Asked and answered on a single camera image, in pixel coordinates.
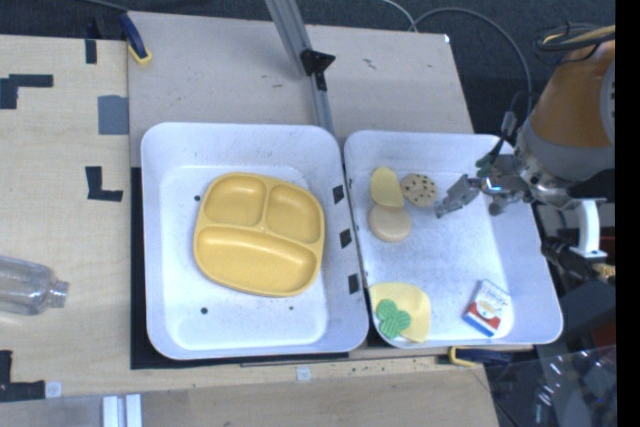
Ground green toy lettuce leaf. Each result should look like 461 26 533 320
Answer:
375 298 413 337

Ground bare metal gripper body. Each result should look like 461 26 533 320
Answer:
478 153 577 211

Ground clear plastic bottle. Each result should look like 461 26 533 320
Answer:
0 254 71 316

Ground white plastic tray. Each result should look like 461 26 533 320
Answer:
140 121 370 361
343 129 565 350

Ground chocolate chip toy cookie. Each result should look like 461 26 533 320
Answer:
399 172 439 209

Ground yellow divided plate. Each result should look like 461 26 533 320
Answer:
192 171 327 299

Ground yellow toy crisp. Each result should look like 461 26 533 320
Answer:
369 166 405 209

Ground pale wood board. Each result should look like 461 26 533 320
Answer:
127 10 534 369

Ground small red and white carton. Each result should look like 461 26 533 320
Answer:
462 278 513 339

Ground tan round toy biscuit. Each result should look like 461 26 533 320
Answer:
367 203 413 244

